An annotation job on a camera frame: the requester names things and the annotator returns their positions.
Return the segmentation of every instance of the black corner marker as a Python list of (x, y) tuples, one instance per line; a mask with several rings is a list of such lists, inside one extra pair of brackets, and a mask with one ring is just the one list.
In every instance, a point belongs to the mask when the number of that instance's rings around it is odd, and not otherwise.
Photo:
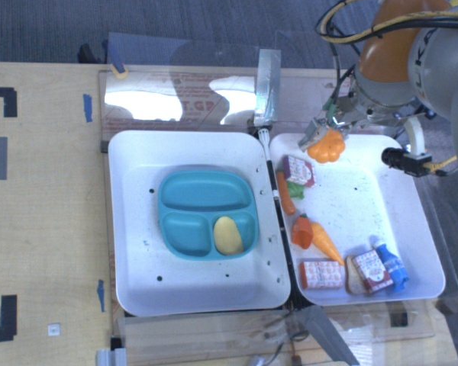
[(17, 91), (12, 87), (0, 87), (0, 98), (3, 98), (3, 116), (5, 118), (16, 118), (17, 112)]
[(15, 335), (17, 335), (17, 295), (2, 296), (0, 342), (14, 340)]

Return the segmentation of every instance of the blue bottle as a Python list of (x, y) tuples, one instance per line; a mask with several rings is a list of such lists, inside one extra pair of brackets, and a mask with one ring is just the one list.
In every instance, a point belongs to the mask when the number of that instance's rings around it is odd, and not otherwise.
[(394, 291), (404, 290), (405, 282), (409, 280), (409, 276), (400, 258), (387, 249), (387, 245), (382, 239), (376, 241), (373, 248), (389, 272), (390, 278), (394, 281)]

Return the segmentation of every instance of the table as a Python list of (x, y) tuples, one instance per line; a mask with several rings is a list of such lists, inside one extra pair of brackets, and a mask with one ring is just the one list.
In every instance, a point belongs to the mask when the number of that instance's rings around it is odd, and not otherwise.
[[(8, 162), (6, 180), (0, 180), (0, 307), (1, 296), (17, 295), (18, 300), (17, 334), (12, 341), (0, 342), (0, 364), (95, 364), (95, 353), (110, 346), (98, 79), (107, 68), (0, 63), (0, 87), (14, 88), (18, 100), (18, 116), (4, 117), (0, 98), (0, 137), (7, 138)], [(298, 77), (304, 88), (306, 77), (333, 73), (284, 69), (285, 75)], [(103, 310), (99, 284), (104, 289)], [(426, 331), (433, 335), (360, 344), (353, 343), (349, 333), (343, 338), (362, 364), (458, 364), (434, 300), (413, 307), (419, 316), (428, 316)], [(332, 319), (349, 311), (328, 312)], [(299, 343), (297, 350), (304, 364), (330, 361), (311, 339)], [(273, 364), (289, 364), (287, 351), (284, 348)], [(191, 364), (243, 365), (248, 359)]]

